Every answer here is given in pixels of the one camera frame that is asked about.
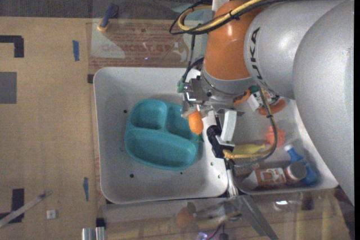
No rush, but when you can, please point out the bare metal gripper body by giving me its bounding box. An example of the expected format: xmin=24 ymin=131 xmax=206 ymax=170
xmin=182 ymin=77 xmax=240 ymax=111

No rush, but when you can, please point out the orange carrot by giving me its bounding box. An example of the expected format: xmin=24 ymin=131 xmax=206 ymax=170
xmin=187 ymin=110 xmax=205 ymax=143

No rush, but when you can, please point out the orange doughnut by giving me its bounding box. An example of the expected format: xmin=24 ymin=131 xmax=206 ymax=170
xmin=232 ymin=89 xmax=251 ymax=106

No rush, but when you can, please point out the teal divided plate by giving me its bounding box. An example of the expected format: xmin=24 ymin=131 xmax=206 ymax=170
xmin=124 ymin=98 xmax=204 ymax=172

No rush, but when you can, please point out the white plastic tray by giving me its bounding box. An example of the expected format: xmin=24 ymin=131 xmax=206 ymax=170
xmin=224 ymin=92 xmax=340 ymax=196
xmin=92 ymin=66 xmax=230 ymax=205

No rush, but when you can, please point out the white packet with coloured print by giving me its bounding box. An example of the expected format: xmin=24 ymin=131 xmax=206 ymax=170
xmin=246 ymin=89 xmax=280 ymax=111

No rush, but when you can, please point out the yellow banana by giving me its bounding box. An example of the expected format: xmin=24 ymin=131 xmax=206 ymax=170
xmin=232 ymin=143 xmax=267 ymax=156

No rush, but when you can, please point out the brown cardboard board red print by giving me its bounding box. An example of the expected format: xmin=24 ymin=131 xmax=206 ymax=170
xmin=85 ymin=19 xmax=340 ymax=236

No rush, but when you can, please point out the orange sausage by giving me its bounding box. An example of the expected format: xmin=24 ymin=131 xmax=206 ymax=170
xmin=258 ymin=99 xmax=287 ymax=116

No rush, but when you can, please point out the salmon orange star-shaped toy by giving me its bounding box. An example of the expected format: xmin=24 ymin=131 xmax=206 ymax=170
xmin=264 ymin=125 xmax=286 ymax=148

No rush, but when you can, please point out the orange and white carton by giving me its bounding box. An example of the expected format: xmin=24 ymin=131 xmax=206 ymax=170
xmin=242 ymin=167 xmax=288 ymax=191

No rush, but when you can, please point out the blue bottle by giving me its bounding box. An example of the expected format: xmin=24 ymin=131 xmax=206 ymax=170
xmin=283 ymin=144 xmax=319 ymax=186

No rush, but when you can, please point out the red can with grey lid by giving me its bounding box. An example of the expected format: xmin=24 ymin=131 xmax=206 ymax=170
xmin=283 ymin=162 xmax=308 ymax=184

